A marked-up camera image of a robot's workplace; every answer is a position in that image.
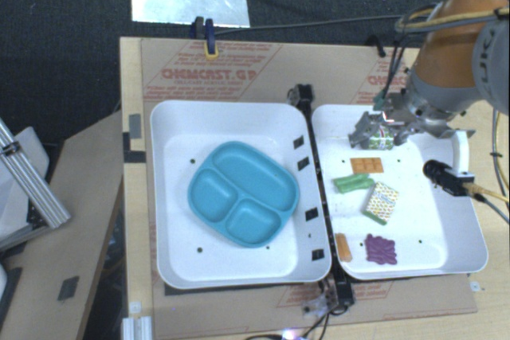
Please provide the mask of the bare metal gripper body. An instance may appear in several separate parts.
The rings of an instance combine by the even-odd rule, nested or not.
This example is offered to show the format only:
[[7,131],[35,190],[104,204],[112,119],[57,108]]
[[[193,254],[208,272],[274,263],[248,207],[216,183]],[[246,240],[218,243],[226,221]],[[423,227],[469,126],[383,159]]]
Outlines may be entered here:
[[471,137],[472,129],[454,129],[449,122],[455,117],[452,112],[441,111],[435,107],[405,104],[403,100],[388,100],[382,106],[386,122],[394,135],[400,127],[412,127],[413,135],[426,133],[436,139],[450,139],[458,132]]

